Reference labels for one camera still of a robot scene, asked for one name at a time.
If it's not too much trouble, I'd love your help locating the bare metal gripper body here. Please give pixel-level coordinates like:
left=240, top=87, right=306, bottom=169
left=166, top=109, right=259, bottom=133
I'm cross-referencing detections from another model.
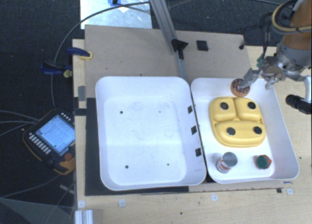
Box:
left=258, top=56, right=309, bottom=82

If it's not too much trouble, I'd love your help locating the brown sprinkled doughnut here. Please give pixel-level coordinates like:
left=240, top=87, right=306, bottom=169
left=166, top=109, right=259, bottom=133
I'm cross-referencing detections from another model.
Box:
left=230, top=78, right=251, bottom=98

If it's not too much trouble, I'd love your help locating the white plastic tray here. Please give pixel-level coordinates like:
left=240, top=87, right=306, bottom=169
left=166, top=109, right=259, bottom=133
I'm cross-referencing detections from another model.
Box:
left=95, top=75, right=208, bottom=191
left=190, top=77, right=300, bottom=185

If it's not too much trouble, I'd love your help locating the yellow divided plate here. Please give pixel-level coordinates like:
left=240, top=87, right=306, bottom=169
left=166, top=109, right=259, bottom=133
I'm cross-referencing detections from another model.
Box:
left=208, top=96, right=267, bottom=149

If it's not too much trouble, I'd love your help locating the black block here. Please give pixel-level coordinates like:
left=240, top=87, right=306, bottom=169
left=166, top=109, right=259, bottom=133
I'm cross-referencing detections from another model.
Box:
left=196, top=40, right=209, bottom=52

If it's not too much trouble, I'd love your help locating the orange carrot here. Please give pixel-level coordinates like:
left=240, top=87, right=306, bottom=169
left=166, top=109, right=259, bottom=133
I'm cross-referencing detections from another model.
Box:
left=255, top=154, right=273, bottom=170

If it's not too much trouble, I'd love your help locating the orange and white can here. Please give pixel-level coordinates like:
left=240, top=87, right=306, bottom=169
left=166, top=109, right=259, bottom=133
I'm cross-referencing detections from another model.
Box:
left=215, top=151, right=238, bottom=174

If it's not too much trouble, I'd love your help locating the brown cardboard board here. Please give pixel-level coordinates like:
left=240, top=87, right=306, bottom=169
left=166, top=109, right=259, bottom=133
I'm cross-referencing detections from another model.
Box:
left=84, top=24, right=290, bottom=196

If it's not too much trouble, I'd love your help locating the black cylinder on white bracket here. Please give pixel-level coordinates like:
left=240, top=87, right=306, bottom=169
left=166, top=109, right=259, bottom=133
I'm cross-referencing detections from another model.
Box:
left=285, top=75, right=312, bottom=115

